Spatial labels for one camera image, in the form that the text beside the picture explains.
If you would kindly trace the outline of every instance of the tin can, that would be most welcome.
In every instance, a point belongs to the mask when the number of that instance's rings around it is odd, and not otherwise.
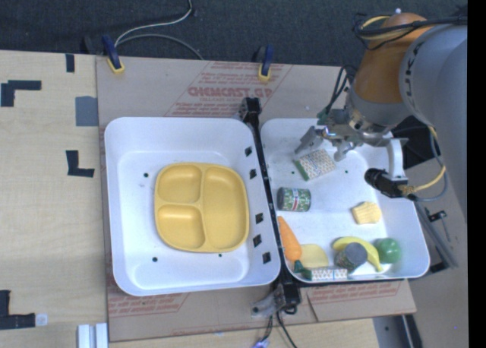
[[[368,253],[359,242],[350,242],[342,251],[336,254],[334,264],[353,272],[368,259]]]
[[[311,192],[306,188],[281,187],[276,194],[276,205],[284,211],[308,211],[311,208]]]

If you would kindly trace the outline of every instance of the yellow sponge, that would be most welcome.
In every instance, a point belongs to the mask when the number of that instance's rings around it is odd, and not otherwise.
[[[352,216],[357,224],[377,223],[381,218],[381,209],[374,202],[363,202],[352,208]]]

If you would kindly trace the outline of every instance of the orange carrot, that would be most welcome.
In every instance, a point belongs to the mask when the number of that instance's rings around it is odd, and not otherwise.
[[[278,216],[280,229],[280,238],[282,239],[283,254],[290,261],[297,261],[302,255],[302,247],[298,243],[295,234],[290,229],[288,223],[283,219],[283,217]]]

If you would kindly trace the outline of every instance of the sponge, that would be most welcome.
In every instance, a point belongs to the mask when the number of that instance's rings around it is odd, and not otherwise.
[[[306,181],[336,168],[333,159],[325,150],[315,150],[297,159],[294,163]]]
[[[381,209],[374,202],[363,202],[351,209],[357,224],[377,223],[381,218]]]

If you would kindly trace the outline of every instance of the white tray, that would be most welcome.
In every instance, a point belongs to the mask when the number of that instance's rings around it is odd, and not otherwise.
[[[113,274],[126,293],[227,289],[276,279],[281,264],[247,125],[235,119],[120,118],[107,126],[105,146]],[[228,166],[242,177],[250,229],[239,248],[220,254],[185,252],[161,240],[153,210],[156,176],[179,162]]]
[[[380,273],[370,263],[365,263],[349,275],[349,280],[390,280],[425,274],[430,264],[429,254],[413,203],[403,198],[388,198],[364,179],[366,170],[371,167],[388,169],[386,148],[358,147],[348,152],[344,160],[336,162],[333,171],[309,181],[302,178],[293,160],[304,153],[296,156],[294,149],[309,127],[319,128],[316,122],[316,119],[272,119],[262,126],[260,134],[275,204],[280,187],[306,188],[311,192],[308,212],[277,210],[276,213],[286,219],[301,244],[320,245],[330,264],[336,253],[331,243],[341,236],[357,236],[370,242],[393,237],[400,243],[403,253],[400,262],[382,264]],[[329,141],[324,141],[319,148],[325,149],[331,157],[336,151]],[[383,214],[379,223],[358,225],[354,221],[351,208],[364,201],[378,204]],[[289,262],[287,268],[296,279],[310,283],[294,274]]]

